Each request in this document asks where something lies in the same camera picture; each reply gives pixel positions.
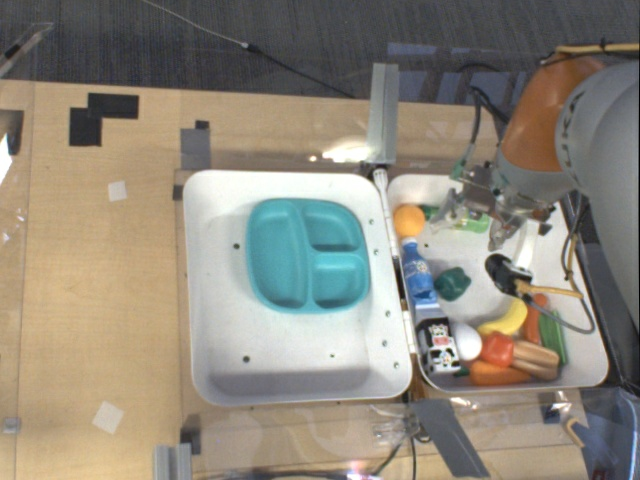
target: orange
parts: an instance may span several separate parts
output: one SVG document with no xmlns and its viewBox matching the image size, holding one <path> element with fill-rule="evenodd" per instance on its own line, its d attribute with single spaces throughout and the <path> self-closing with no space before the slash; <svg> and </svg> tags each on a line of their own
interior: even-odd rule
<svg viewBox="0 0 640 480">
<path fill-rule="evenodd" d="M 424 212 L 412 204 L 400 206 L 393 212 L 393 225 L 400 239 L 418 236 L 425 222 Z"/>
</svg>

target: banana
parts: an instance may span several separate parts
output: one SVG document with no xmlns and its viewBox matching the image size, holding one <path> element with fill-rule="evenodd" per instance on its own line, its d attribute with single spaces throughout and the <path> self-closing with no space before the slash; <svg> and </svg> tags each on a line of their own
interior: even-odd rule
<svg viewBox="0 0 640 480">
<path fill-rule="evenodd" d="M 487 336 L 493 331 L 501 332 L 507 336 L 511 336 L 516 332 L 525 319 L 527 318 L 527 305 L 520 299 L 515 299 L 507 312 L 497 320 L 491 322 L 485 322 L 478 327 L 478 332 L 482 336 Z"/>
</svg>

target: turquoise divided dish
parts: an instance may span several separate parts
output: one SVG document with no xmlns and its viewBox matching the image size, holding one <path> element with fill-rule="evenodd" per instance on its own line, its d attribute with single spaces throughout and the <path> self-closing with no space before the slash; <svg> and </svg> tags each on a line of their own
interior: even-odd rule
<svg viewBox="0 0 640 480">
<path fill-rule="evenodd" d="M 260 301 L 286 312 L 355 306 L 369 292 L 362 229 L 344 206 L 316 199 L 270 199 L 247 226 L 249 280 Z"/>
</svg>

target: orange carrot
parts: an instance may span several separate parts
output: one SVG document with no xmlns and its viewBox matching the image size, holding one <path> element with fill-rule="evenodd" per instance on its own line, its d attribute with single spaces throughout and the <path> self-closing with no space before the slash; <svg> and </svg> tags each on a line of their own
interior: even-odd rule
<svg viewBox="0 0 640 480">
<path fill-rule="evenodd" d="M 543 293 L 534 294 L 533 302 L 543 308 L 547 308 L 549 305 L 549 299 Z M 522 337 L 536 345 L 542 344 L 542 340 L 540 339 L 540 327 L 538 326 L 539 320 L 540 311 L 527 304 L 527 318 L 522 325 Z"/>
<path fill-rule="evenodd" d="M 501 368 L 478 359 L 469 368 L 469 378 L 476 386 L 502 386 L 527 382 L 531 375 L 515 368 Z"/>
</svg>

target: white paper square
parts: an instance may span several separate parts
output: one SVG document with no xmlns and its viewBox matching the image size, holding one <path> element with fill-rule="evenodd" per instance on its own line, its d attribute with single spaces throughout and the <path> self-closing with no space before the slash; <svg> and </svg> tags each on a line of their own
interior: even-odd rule
<svg viewBox="0 0 640 480">
<path fill-rule="evenodd" d="M 109 183 L 109 201 L 122 201 L 127 198 L 127 186 L 124 181 Z"/>
<path fill-rule="evenodd" d="M 115 405 L 105 401 L 102 402 L 92 423 L 99 429 L 113 435 L 116 433 L 123 415 L 124 411 L 122 409 L 118 409 Z"/>
</svg>

